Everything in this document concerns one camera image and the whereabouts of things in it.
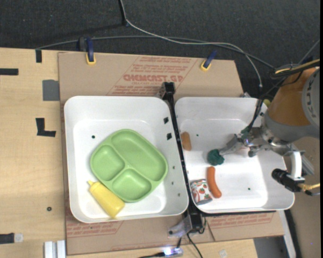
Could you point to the white packet with strawberry print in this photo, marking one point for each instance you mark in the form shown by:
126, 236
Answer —
201, 192

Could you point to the white plastic tray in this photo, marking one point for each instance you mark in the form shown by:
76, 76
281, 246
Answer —
239, 176
83, 154

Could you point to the green broccoli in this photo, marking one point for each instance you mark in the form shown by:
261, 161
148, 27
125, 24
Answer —
215, 158

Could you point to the orange bread roll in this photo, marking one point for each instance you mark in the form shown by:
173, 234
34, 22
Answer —
186, 141

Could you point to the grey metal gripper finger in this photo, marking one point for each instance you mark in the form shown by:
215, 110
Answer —
231, 146
254, 152

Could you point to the black cylinder on white bracket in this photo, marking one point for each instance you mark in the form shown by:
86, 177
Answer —
286, 179

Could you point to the brown cardboard board red print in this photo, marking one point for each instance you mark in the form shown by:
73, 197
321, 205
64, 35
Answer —
118, 74

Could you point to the thin black rod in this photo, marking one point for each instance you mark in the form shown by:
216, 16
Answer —
178, 144

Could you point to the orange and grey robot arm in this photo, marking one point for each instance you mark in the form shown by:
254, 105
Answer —
290, 109

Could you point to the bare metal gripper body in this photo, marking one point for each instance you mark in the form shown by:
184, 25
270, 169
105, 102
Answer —
260, 140

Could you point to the green divided plate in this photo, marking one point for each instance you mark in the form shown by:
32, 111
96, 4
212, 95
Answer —
129, 165

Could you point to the orange sausage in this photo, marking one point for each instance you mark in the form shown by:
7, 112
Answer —
212, 181

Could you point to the yellow squeeze bottle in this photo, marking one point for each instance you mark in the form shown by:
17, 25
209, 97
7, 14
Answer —
107, 199

